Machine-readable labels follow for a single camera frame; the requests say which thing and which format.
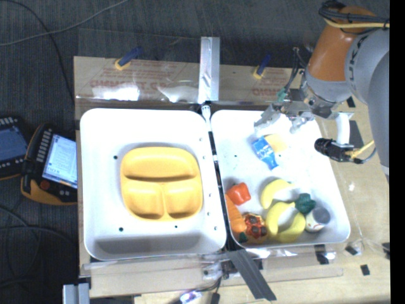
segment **yellow tray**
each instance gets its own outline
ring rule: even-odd
[[[186,219],[203,205],[197,160],[184,149],[133,149],[123,157],[120,176],[124,204],[138,219]]]

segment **red bell pepper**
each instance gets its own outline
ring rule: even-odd
[[[251,194],[244,182],[232,186],[227,191],[227,195],[235,205],[241,205],[251,199]]]

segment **orange carrot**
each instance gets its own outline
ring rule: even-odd
[[[229,222],[232,232],[244,232],[247,227],[242,214],[227,194],[225,194],[225,201],[227,202]]]

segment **toy vegetable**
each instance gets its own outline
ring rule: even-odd
[[[225,194],[225,201],[227,202],[229,222],[232,232],[241,233],[246,231],[247,226],[245,220],[236,205],[229,198],[228,194]]]
[[[251,199],[251,194],[244,182],[231,187],[227,194],[232,202],[238,206]]]

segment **blue and white package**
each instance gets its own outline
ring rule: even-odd
[[[263,136],[254,141],[252,146],[259,159],[267,163],[271,170],[278,166],[274,156],[274,151]]]

